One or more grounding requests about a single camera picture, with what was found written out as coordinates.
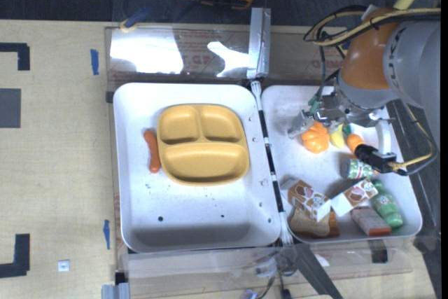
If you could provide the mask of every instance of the green can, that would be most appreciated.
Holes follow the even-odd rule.
[[[340,163],[341,176],[345,179],[371,179],[375,174],[372,166],[356,158],[343,158]]]

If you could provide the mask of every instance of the plastic bottle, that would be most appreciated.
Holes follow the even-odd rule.
[[[393,196],[384,190],[379,179],[374,179],[372,183],[378,190],[378,194],[372,198],[375,210],[392,229],[402,226],[403,218]]]

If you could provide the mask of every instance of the brown sausage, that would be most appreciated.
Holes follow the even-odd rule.
[[[149,152],[151,154],[149,171],[151,173],[158,173],[160,170],[160,157],[157,139],[151,130],[146,130],[143,137],[145,137],[146,143],[149,146]]]

